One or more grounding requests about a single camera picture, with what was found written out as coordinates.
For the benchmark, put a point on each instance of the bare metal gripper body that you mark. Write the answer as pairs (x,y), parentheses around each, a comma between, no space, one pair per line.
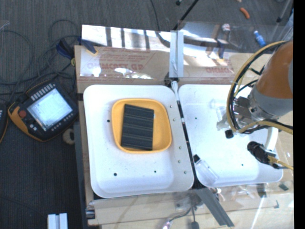
(246,111)

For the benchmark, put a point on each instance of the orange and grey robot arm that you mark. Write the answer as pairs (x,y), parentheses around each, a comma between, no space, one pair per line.
(274,75)

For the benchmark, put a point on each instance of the clear plastic bottle black cap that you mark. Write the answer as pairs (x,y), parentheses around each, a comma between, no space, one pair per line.
(206,169)
(221,114)

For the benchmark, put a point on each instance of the white plastic tray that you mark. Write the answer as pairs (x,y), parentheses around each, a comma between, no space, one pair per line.
(133,173)
(226,156)

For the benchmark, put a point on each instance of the blue bottle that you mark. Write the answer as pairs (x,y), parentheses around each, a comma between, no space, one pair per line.
(259,39)

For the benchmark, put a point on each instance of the small white and red can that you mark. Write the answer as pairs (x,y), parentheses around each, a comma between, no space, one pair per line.
(226,28)

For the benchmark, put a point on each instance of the yellow plate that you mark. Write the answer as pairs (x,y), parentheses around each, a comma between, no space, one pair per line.
(162,128)

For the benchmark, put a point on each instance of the orange sausage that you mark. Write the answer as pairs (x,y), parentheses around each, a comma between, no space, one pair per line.
(245,13)

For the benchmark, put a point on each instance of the dark grey striped carpet piece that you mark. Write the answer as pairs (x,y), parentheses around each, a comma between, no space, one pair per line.
(137,128)

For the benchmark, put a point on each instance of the brown cardboard board red print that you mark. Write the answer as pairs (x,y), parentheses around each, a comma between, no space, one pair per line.
(119,80)

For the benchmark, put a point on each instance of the black cylinder on white bracket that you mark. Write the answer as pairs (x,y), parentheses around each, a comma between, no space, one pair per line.
(257,151)

